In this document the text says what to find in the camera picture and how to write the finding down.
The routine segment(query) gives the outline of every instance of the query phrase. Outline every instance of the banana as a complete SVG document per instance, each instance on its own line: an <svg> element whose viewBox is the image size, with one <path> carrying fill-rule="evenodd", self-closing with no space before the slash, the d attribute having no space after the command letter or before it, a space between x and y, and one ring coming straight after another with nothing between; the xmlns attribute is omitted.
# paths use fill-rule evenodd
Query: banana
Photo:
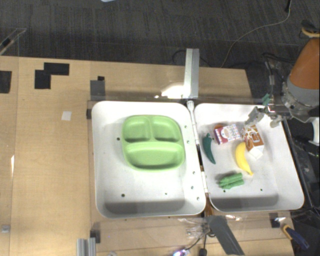
<svg viewBox="0 0 320 256"><path fill-rule="evenodd" d="M246 143L241 142L235 149L236 163L242 170L246 171L250 175L253 175L252 171L250 170L250 166L247 162L247 159L245 157L245 151L246 151Z"/></svg>

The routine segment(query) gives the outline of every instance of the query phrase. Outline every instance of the white wire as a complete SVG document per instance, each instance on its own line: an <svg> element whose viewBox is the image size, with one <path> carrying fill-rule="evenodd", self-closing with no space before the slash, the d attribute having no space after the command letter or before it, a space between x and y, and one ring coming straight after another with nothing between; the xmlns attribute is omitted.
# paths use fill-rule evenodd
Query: white wire
<svg viewBox="0 0 320 256"><path fill-rule="evenodd" d="M288 15L287 15L287 17L286 17L284 20L282 20L282 21L280 21L280 22L277 22L277 23L272 23L272 24L267 24L267 25L259 26L259 27L255 28L255 29L253 29L253 30L251 30L251 31L243 34L242 36L240 36L237 40L235 40L235 41L233 42L233 44L231 44L231 46L230 46L230 48L229 48L229 50L228 50L228 52L227 52L227 54L226 54L226 56L225 56L225 58L224 58L224 61L223 61L222 65L220 66L220 68L223 68L224 65L226 64L226 61L227 61L227 59L228 59L228 57L229 57L229 55L230 55L231 49L234 47L234 45L235 45L236 42L238 42L239 40L241 40L242 38L244 38L245 36L249 35L250 33L254 32L254 31L257 31L257 30L262 29L262 28L265 28L265 27L271 27L271 26L279 25L279 24L281 24L281 23L286 22L287 19L289 19L290 12L291 12L291 3L290 3L290 5L289 5Z"/></svg>

